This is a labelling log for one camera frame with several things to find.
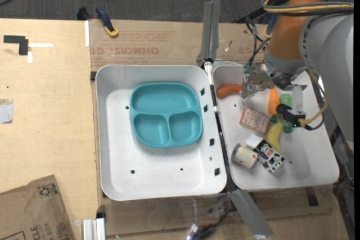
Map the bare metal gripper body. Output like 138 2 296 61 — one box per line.
242 62 282 90

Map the orange sausage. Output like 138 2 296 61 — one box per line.
215 84 244 99

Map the orange carrot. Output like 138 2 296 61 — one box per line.
267 87 281 116

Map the green broccoli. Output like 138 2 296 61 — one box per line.
269 93 294 134

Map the orange patterned carton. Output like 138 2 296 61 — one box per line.
238 107 271 135

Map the yellow banana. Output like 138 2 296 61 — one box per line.
266 121 284 153

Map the white can with orange dot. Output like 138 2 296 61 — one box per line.
231 143 259 169

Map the cow print carton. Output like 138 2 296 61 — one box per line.
244 134 286 174

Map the blue divided plate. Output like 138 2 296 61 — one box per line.
129 81 204 149

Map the white plastic tray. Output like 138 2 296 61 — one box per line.
211 64 340 192
94 64 228 202

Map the brown printed paper bag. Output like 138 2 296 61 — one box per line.
0 174 77 240

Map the black cylinder on white bracket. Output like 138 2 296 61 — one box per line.
275 84 308 128

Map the black block with thin wires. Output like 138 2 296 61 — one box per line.
197 57 215 68

